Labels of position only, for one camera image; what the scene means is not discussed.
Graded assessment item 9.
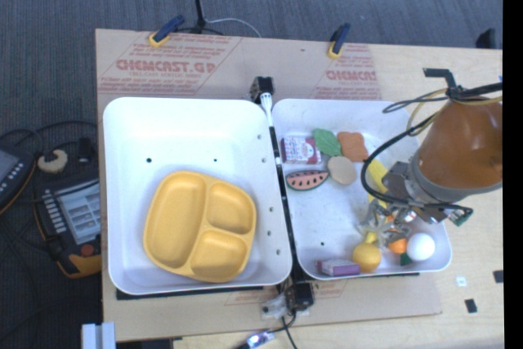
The white plastic tray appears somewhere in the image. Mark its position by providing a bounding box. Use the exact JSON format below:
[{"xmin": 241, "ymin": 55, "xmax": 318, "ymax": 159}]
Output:
[
  {"xmin": 102, "ymin": 96, "xmax": 293, "ymax": 296},
  {"xmin": 270, "ymin": 97, "xmax": 453, "ymax": 281}
]

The orange biscuit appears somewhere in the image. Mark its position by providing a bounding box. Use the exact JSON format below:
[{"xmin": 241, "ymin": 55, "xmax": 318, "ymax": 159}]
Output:
[{"xmin": 336, "ymin": 131, "xmax": 370, "ymax": 163}]

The beige bitten doughnut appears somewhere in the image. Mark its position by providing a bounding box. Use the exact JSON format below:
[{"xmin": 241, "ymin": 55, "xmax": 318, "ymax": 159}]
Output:
[{"xmin": 37, "ymin": 149, "xmax": 69, "ymax": 175}]

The red and white carton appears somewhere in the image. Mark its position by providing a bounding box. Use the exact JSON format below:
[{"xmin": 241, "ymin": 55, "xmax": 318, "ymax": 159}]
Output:
[{"xmin": 279, "ymin": 135, "xmax": 323, "ymax": 166}]

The yellow banana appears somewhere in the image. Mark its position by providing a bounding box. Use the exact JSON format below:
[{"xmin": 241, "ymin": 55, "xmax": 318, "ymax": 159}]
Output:
[{"xmin": 363, "ymin": 158, "xmax": 391, "ymax": 213}]

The black block with thin wires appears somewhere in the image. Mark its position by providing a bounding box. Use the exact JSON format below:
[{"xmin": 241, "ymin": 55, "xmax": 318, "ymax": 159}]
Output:
[
  {"xmin": 249, "ymin": 75, "xmax": 276, "ymax": 104},
  {"xmin": 284, "ymin": 282, "xmax": 315, "ymax": 311}
]

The pink and white box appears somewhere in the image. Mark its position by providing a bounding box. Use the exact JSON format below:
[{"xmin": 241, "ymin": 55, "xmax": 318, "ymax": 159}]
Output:
[{"xmin": 315, "ymin": 257, "xmax": 362, "ymax": 278}]

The orange carrot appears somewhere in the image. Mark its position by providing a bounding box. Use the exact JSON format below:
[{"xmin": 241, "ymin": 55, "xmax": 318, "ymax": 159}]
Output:
[{"xmin": 387, "ymin": 237, "xmax": 413, "ymax": 267}]

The yellow divided plate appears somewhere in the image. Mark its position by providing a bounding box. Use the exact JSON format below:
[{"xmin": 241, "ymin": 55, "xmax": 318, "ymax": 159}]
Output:
[{"xmin": 142, "ymin": 169, "xmax": 258, "ymax": 284}]

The thin black and white rod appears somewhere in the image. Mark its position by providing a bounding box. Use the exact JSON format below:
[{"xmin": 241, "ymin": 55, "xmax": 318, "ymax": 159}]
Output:
[{"xmin": 260, "ymin": 92, "xmax": 302, "ymax": 284}]

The pale yellow star shape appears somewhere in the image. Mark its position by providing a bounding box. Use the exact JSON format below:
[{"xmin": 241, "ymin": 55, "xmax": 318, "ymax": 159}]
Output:
[{"xmin": 359, "ymin": 217, "xmax": 396, "ymax": 248}]

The beige biscuit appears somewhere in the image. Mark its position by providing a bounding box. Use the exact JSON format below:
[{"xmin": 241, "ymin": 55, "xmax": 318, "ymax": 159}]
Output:
[{"xmin": 326, "ymin": 155, "xmax": 359, "ymax": 186}]

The yellow lemon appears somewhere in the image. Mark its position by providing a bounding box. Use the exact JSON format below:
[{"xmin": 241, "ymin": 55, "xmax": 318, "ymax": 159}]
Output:
[{"xmin": 351, "ymin": 242, "xmax": 382, "ymax": 274}]

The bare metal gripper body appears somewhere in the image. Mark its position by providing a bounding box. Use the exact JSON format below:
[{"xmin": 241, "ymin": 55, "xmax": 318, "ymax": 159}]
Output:
[{"xmin": 381, "ymin": 161, "xmax": 451, "ymax": 224}]

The red watermelon slice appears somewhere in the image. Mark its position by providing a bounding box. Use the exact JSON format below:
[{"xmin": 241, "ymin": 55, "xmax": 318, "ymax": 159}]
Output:
[{"xmin": 284, "ymin": 169, "xmax": 331, "ymax": 192}]

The brown cardboard board red print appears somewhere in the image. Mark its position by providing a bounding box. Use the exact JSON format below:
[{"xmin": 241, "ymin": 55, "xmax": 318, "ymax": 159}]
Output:
[{"xmin": 94, "ymin": 28, "xmax": 443, "ymax": 342}]

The white egg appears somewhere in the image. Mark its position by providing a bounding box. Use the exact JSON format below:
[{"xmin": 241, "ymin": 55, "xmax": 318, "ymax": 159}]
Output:
[{"xmin": 405, "ymin": 232, "xmax": 437, "ymax": 262}]

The green lettuce leaf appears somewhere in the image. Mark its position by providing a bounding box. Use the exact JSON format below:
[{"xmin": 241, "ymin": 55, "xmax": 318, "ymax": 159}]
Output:
[{"xmin": 312, "ymin": 128, "xmax": 344, "ymax": 158}]

